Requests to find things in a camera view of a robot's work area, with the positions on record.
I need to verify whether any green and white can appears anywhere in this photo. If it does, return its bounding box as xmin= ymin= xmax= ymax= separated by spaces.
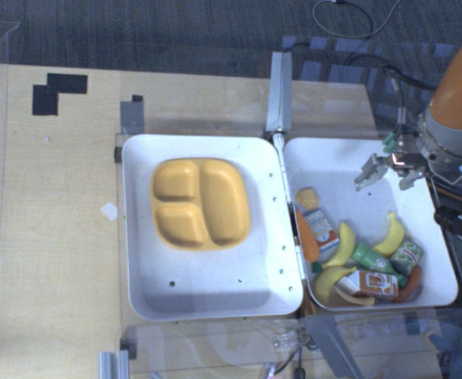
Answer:
xmin=389 ymin=240 xmax=424 ymax=276

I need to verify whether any yellow banana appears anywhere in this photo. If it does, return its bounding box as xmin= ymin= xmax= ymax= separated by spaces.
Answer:
xmin=321 ymin=221 xmax=357 ymax=269
xmin=372 ymin=211 xmax=406 ymax=257
xmin=314 ymin=265 xmax=358 ymax=307

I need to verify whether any orange carrot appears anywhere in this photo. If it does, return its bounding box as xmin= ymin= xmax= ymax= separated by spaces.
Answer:
xmin=295 ymin=210 xmax=323 ymax=272

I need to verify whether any black cylinder on white bracket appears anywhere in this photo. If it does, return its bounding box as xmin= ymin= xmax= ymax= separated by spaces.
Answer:
xmin=434 ymin=171 xmax=462 ymax=245

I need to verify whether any green bottle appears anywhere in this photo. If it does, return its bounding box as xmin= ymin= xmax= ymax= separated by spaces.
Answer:
xmin=351 ymin=242 xmax=408 ymax=287

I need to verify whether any white plastic tray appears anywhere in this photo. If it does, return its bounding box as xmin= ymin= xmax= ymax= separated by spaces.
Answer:
xmin=282 ymin=137 xmax=460 ymax=312
xmin=121 ymin=133 xmax=305 ymax=323

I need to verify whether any tan biscuit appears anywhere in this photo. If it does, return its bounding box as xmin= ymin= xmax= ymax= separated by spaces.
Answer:
xmin=295 ymin=187 xmax=320 ymax=209

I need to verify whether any orange divided plate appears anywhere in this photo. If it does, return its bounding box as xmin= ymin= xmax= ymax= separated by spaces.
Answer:
xmin=149 ymin=157 xmax=252 ymax=251

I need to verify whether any white and blue carton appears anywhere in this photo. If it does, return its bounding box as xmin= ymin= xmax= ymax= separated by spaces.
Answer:
xmin=303 ymin=208 xmax=341 ymax=254

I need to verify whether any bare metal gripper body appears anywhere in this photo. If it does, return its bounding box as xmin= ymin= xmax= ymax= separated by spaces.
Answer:
xmin=388 ymin=131 xmax=434 ymax=174

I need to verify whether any orange sausage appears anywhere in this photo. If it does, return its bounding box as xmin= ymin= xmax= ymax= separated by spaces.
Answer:
xmin=393 ymin=265 xmax=422 ymax=303

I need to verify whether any orange and white carton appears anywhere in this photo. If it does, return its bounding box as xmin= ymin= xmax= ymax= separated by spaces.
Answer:
xmin=335 ymin=269 xmax=400 ymax=302

